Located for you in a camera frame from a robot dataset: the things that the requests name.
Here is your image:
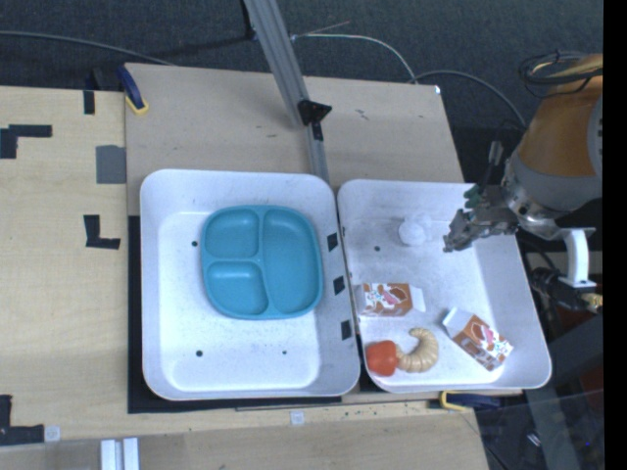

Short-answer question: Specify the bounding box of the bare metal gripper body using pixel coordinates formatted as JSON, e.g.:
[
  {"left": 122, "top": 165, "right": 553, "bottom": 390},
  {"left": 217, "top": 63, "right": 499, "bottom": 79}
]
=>
[{"left": 467, "top": 183, "right": 564, "bottom": 242}]

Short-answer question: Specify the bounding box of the white plastic tray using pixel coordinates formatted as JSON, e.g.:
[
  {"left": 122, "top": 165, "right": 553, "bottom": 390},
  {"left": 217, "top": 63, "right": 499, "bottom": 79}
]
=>
[
  {"left": 139, "top": 167, "right": 362, "bottom": 401},
  {"left": 336, "top": 178, "right": 554, "bottom": 395}
]

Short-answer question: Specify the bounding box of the white and brown carton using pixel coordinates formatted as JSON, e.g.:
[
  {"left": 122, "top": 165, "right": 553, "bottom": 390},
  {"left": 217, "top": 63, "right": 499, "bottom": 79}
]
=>
[
  {"left": 442, "top": 306, "right": 514, "bottom": 373},
  {"left": 353, "top": 282, "right": 426, "bottom": 318}
]

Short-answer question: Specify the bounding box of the beige toy croissant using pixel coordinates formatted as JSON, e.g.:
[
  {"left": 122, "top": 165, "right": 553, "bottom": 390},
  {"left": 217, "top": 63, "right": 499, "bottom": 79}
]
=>
[{"left": 395, "top": 327, "right": 440, "bottom": 374}]

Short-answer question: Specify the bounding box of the red toy pepper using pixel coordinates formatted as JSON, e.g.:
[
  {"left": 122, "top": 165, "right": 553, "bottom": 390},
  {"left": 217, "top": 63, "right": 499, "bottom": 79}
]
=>
[{"left": 365, "top": 340, "right": 400, "bottom": 378}]

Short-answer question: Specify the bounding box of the blue divided plate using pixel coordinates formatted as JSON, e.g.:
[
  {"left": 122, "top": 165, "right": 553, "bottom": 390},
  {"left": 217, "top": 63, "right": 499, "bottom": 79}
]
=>
[{"left": 199, "top": 205, "right": 325, "bottom": 321}]

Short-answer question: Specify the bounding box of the pale wood board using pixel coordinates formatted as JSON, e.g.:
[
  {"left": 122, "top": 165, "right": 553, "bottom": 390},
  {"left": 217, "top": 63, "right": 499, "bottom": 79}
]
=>
[{"left": 124, "top": 62, "right": 524, "bottom": 413}]

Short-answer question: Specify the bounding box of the black cylinder on white bracket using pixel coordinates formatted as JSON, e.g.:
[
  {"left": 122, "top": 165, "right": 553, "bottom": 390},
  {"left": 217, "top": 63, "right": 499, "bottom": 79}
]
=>
[{"left": 531, "top": 227, "right": 600, "bottom": 313}]

